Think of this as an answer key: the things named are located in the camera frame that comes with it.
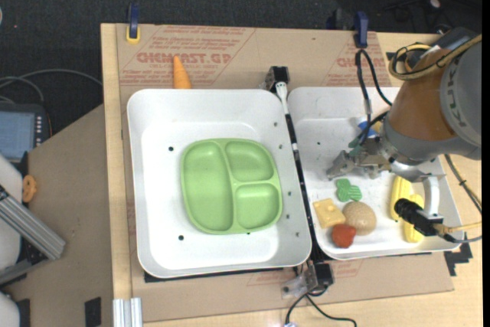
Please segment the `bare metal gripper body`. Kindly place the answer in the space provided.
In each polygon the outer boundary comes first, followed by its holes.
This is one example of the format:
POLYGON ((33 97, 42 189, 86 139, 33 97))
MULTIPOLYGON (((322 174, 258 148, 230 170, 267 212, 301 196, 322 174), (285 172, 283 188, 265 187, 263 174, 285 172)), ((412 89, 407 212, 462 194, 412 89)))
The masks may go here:
POLYGON ((368 165, 380 165, 381 173, 389 172, 410 182, 419 182, 426 177, 420 170, 421 161, 416 161, 402 155, 386 139, 367 139, 362 146, 354 150, 355 167, 360 168, 366 175, 368 165))

